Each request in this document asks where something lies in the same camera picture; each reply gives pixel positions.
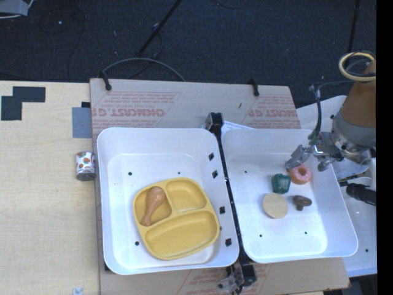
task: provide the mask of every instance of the pink donut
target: pink donut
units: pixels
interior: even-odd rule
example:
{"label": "pink donut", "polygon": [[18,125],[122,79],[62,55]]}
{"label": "pink donut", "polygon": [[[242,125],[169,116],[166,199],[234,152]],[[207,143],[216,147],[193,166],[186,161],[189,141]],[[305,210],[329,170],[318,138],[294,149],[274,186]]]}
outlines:
{"label": "pink donut", "polygon": [[290,180],[295,184],[305,184],[311,179],[311,170],[303,163],[289,170]]}

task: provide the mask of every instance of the green toy pepper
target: green toy pepper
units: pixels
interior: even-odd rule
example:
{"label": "green toy pepper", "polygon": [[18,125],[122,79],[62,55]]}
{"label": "green toy pepper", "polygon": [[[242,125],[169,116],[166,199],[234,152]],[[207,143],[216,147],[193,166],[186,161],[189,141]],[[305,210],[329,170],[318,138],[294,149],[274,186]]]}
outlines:
{"label": "green toy pepper", "polygon": [[289,190],[290,176],[283,174],[275,174],[271,183],[273,185],[273,192],[277,194],[285,194]]}

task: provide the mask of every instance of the round wooden disc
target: round wooden disc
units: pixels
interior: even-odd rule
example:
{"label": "round wooden disc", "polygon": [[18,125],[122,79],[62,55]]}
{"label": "round wooden disc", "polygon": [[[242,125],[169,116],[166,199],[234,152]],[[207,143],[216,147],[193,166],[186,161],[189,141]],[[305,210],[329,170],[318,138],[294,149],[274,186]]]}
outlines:
{"label": "round wooden disc", "polygon": [[262,207],[268,216],[275,219],[281,219],[288,213],[288,203],[285,198],[274,192],[264,196]]}

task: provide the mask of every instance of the yellow plate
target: yellow plate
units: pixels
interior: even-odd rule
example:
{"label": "yellow plate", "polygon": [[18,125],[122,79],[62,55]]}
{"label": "yellow plate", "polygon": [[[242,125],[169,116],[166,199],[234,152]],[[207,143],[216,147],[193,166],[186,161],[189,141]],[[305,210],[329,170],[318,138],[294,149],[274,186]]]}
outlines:
{"label": "yellow plate", "polygon": [[[143,226],[146,198],[153,187],[165,192],[163,203],[151,214],[150,225]],[[173,178],[151,184],[136,193],[133,213],[142,240],[149,252],[162,260],[173,260],[212,245],[220,225],[202,187],[190,178]]]}

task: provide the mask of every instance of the white can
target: white can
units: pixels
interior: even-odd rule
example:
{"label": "white can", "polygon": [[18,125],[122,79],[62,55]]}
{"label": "white can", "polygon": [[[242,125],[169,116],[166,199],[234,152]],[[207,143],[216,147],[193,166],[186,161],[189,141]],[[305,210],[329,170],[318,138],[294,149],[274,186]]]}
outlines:
{"label": "white can", "polygon": [[96,178],[95,154],[89,151],[76,154],[76,178],[91,181]]}

